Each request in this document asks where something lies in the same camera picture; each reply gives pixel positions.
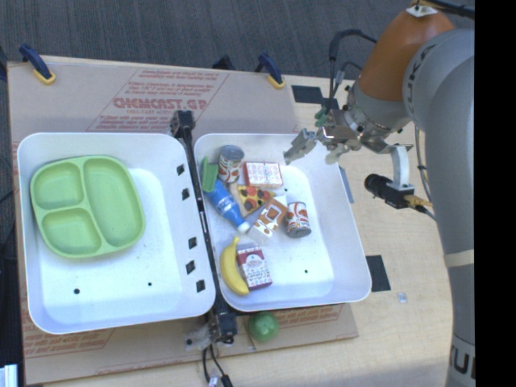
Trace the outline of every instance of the white tray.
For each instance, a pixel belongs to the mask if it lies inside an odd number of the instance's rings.
[[[65,258],[41,237],[31,208],[31,177],[53,160],[96,154],[127,166],[144,207],[146,229],[128,249]],[[64,334],[194,317],[213,306],[213,275],[194,188],[185,149],[176,139],[38,133],[20,143],[18,168],[28,308],[43,331]],[[195,269],[187,273],[191,262]]]
[[[241,147],[243,161],[277,162],[284,186],[274,190],[286,194],[289,202],[306,203],[312,233],[290,238],[285,228],[279,228],[262,247],[272,285],[239,296],[219,274],[223,296],[240,311],[357,302],[371,290],[367,261],[339,166],[325,163],[327,150],[321,144],[287,166],[283,152],[290,148],[294,138],[295,135],[209,134],[199,138],[194,147],[199,173],[202,159],[207,156],[211,163],[218,162],[220,148],[226,144]],[[205,208],[218,262],[222,250],[239,232],[207,199]],[[246,235],[239,236],[239,244],[253,243]]]

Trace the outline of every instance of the gray carpet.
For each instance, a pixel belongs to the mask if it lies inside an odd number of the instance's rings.
[[[210,68],[227,54],[252,71],[267,52],[284,74],[328,77],[328,44],[337,31],[358,28],[374,38],[411,0],[0,0],[0,46],[10,60],[19,47],[38,53]],[[446,0],[475,6],[475,0]],[[457,27],[472,20],[451,16]],[[339,57],[362,65],[372,46],[354,37]],[[349,69],[346,78],[358,71]],[[0,243],[8,297],[0,305],[0,367],[21,360],[5,82],[0,82]]]

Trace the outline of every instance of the yellow banana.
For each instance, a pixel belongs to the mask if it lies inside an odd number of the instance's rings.
[[[236,268],[236,244],[240,238],[236,236],[233,242],[224,248],[220,255],[220,271],[226,285],[238,295],[249,294],[249,287]]]

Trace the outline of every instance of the blue clamp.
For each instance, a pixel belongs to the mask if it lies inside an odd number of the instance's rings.
[[[275,89],[283,89],[283,86],[285,86],[285,81],[281,78],[280,69],[277,67],[272,57],[263,52],[258,56],[258,61],[260,63],[256,67],[255,72],[260,72],[261,69],[263,69],[265,66],[269,72],[269,76],[267,76],[268,82],[273,85]]]
[[[34,75],[45,85],[51,85],[56,80],[56,75],[50,70],[41,56],[31,46],[24,43],[19,48],[23,60],[28,60],[34,66]]]

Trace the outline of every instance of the table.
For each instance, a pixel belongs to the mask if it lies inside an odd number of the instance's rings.
[[[296,119],[292,131],[303,127],[314,130],[313,117],[319,106],[296,103],[291,87],[320,87],[326,95],[329,81],[315,77],[284,78],[283,90],[289,93]],[[345,81],[336,95],[340,105],[345,102],[346,84],[352,82]],[[413,144],[414,129],[409,125],[387,140],[391,144]],[[411,182],[416,194],[424,197],[415,148],[409,156]],[[235,386],[444,385],[452,339],[452,300],[435,222],[413,210],[395,210],[374,199],[364,188],[364,179],[370,173],[392,176],[388,155],[375,155],[362,148],[342,155],[339,164],[352,192],[352,209],[365,255],[381,256],[390,290],[372,292],[351,305],[359,333],[356,338],[235,356],[221,351],[218,361]],[[214,368],[212,361],[208,363],[209,368]],[[206,381],[202,363],[194,360],[45,385],[196,387],[205,386]]]

